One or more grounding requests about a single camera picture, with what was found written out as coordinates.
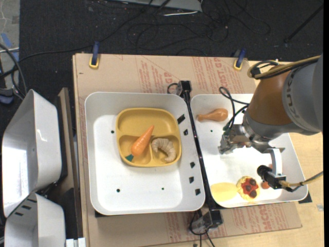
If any yellow spaghetti with meatballs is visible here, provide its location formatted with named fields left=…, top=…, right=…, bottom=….
left=235, top=175, right=261, bottom=202

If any black block with thin wires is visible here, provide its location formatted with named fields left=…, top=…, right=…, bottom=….
left=191, top=209, right=223, bottom=234
left=176, top=80, right=192, bottom=98

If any orange chicken drumstick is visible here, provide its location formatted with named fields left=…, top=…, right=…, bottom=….
left=197, top=108, right=229, bottom=122

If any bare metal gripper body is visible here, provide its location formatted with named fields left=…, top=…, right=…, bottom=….
left=222, top=124, right=252, bottom=149

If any thin black rod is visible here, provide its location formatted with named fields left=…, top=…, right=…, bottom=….
left=183, top=91, right=214, bottom=211

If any black cylinder on white bracket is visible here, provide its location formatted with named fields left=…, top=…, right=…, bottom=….
left=257, top=147, right=287, bottom=190

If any beige croissant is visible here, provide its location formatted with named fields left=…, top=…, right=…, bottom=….
left=151, top=137, right=177, bottom=163

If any brown cardboard board red print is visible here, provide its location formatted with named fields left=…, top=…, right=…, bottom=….
left=72, top=53, right=303, bottom=244

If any pale yellow flat oval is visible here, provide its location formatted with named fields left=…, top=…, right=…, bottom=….
left=210, top=182, right=239, bottom=203

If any orange carrot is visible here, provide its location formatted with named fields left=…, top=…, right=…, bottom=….
left=125, top=125, right=155, bottom=163

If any yellow divided plate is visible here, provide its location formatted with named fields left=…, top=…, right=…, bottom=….
left=115, top=108, right=182, bottom=168

